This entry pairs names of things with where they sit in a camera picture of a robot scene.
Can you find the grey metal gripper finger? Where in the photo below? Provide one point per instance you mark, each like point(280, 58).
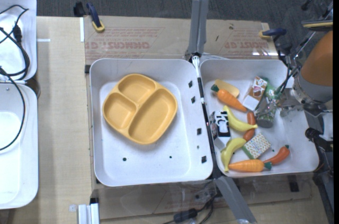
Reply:
point(272, 109)
point(262, 106)

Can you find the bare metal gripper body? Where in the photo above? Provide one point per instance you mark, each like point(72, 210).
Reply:
point(290, 103)

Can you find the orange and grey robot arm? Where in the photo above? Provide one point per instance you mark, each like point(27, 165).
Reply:
point(319, 64)

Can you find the green can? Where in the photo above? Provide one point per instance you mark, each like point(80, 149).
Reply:
point(266, 121)

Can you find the brown and white carton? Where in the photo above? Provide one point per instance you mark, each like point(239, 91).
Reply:
point(255, 93)

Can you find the orange sausage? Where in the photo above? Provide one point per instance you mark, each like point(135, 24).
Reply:
point(251, 118)

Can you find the yellow banana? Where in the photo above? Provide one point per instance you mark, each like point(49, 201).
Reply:
point(231, 147)
point(237, 122)

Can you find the white plastic tray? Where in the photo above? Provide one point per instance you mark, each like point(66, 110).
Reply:
point(294, 135)
point(148, 164)
point(16, 164)
point(10, 58)

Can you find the orange carrot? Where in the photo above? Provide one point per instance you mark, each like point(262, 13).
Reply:
point(247, 165)
point(230, 99)
point(278, 156)

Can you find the green and yellow packet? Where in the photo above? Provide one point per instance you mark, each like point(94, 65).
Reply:
point(256, 146)

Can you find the black and white carton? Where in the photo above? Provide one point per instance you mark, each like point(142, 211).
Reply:
point(221, 125)

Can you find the thin black and white rod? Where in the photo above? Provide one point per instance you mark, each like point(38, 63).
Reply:
point(203, 103)

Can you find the yellow divided plate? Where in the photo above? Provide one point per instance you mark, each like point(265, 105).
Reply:
point(148, 117)

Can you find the brown cardboard board red print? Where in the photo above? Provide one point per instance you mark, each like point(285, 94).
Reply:
point(148, 40)

